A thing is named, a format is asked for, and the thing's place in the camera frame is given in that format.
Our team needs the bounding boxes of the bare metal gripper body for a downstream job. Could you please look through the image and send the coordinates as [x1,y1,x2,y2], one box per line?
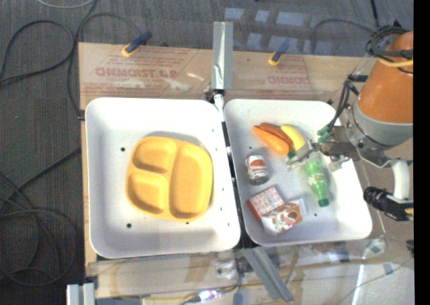
[317,124,393,169]

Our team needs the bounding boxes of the yellow banana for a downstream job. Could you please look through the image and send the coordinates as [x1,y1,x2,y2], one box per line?
[280,124,306,154]

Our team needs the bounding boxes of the green plastic bottle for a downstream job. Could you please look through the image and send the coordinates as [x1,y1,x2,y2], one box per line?
[304,157,331,208]

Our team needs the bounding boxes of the orange carrot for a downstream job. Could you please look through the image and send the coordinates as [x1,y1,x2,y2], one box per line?
[251,125,296,159]

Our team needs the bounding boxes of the red-brown sausage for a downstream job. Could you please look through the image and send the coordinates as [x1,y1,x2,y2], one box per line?
[258,122,295,147]

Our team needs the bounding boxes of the white plastic tray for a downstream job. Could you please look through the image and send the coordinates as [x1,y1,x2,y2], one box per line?
[84,96,242,260]
[223,98,374,248]

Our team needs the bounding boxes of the small can with red label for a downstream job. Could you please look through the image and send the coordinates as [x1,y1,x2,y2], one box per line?
[244,154,271,186]

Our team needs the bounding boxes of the orange and white carton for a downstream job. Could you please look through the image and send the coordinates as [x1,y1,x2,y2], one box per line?
[247,186,286,222]

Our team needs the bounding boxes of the brown and white carton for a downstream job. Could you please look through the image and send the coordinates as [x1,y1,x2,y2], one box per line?
[260,198,308,235]

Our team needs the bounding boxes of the orange divided plate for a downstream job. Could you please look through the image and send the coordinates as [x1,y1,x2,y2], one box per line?
[125,135,215,222]

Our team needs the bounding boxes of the brown cardboard board, red print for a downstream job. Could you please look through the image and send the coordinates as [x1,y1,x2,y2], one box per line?
[77,41,414,299]

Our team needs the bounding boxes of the black cylinder on white bracket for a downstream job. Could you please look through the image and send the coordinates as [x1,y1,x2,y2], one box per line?
[363,159,414,222]

